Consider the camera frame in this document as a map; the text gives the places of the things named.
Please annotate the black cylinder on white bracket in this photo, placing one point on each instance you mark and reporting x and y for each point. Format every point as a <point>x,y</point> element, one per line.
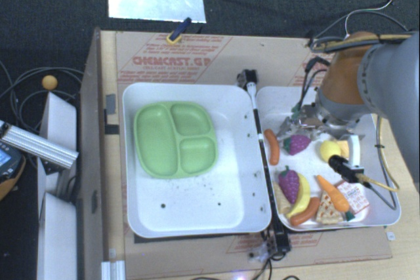
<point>344,168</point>

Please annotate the white plastic tray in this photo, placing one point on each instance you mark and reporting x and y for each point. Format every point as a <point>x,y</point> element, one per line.
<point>377,206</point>
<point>197,203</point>

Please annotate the orange sausage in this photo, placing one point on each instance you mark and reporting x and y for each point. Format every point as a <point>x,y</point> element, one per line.
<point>306,213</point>
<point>273,147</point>

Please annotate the tan waffle cone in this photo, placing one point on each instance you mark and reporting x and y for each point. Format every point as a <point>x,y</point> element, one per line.
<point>281,201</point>

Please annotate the red and white packet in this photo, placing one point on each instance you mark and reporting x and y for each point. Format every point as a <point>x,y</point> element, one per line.
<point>357,198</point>

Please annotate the yellow lemon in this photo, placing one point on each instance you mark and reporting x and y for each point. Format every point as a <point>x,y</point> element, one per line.
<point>328,149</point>

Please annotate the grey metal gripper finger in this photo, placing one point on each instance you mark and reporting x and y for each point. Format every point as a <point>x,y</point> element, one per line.
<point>285,129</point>
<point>317,132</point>

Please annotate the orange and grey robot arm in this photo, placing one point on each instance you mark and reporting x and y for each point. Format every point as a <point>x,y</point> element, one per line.
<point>377,75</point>

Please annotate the purple grapes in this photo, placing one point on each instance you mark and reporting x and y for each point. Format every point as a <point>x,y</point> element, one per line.
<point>289,185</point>
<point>299,144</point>

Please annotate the tan waffle slice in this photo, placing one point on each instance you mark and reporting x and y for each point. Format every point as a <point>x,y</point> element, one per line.
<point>326,211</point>

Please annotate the yellow banana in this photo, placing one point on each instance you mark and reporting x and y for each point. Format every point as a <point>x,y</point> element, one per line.
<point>305,193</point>

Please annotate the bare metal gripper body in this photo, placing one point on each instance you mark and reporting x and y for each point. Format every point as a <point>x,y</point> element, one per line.
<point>331,124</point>

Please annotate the pale orange cheese block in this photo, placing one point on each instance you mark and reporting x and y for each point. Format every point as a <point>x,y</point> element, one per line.
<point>344,147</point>

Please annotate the green divided plate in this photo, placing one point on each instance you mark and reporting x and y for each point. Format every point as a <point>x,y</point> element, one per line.
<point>157,141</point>

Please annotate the orange carrot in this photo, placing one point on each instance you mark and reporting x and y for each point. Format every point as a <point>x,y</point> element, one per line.
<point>334,195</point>

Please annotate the thin black and white rod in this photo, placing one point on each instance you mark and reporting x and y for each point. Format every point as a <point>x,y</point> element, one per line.
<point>262,147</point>

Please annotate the orange ball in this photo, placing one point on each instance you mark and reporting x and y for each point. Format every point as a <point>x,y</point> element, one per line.
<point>49,82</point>

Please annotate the brown cardboard board, red print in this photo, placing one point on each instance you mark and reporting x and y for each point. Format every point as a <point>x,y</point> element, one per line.
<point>197,55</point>

